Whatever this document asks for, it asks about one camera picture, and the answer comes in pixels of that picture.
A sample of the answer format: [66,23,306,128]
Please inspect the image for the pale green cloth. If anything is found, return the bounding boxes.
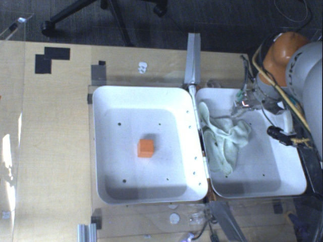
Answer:
[198,101,252,176]

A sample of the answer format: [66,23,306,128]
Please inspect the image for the orange cube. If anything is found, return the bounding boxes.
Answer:
[137,139,155,158]

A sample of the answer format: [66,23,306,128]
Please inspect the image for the white plastic tray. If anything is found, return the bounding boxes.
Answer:
[92,85,209,205]
[195,87,308,199]

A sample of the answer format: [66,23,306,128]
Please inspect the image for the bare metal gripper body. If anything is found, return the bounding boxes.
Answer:
[234,89,267,112]

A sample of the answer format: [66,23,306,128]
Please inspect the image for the black cylinder on white bracket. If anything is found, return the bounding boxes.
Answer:
[266,108,297,147]

